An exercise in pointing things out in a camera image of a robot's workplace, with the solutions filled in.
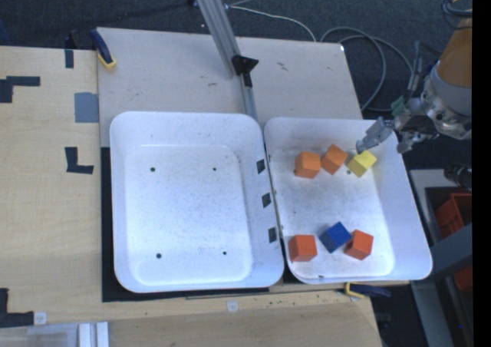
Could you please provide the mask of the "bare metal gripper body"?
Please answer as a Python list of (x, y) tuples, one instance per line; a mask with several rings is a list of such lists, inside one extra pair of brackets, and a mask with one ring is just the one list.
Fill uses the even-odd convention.
[(472, 120), (446, 106), (440, 97), (400, 97), (394, 102), (394, 129), (407, 141), (433, 140), (440, 135), (472, 139)]

